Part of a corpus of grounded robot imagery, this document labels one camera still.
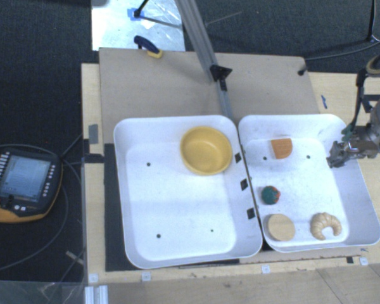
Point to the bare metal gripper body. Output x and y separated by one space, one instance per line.
372 144

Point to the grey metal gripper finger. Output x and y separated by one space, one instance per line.
338 146
335 161

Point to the white plastic tray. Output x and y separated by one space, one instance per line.
177 207
307 185

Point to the orange toast slice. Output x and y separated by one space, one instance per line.
282 149

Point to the beige croissant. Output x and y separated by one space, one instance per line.
323 223

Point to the green and red round toy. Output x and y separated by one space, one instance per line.
270 195

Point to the tan round biscuit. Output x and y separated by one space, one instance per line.
281 227

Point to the yellow bowl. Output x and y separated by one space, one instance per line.
206 152

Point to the brown cardboard board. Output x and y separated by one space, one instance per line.
164 87

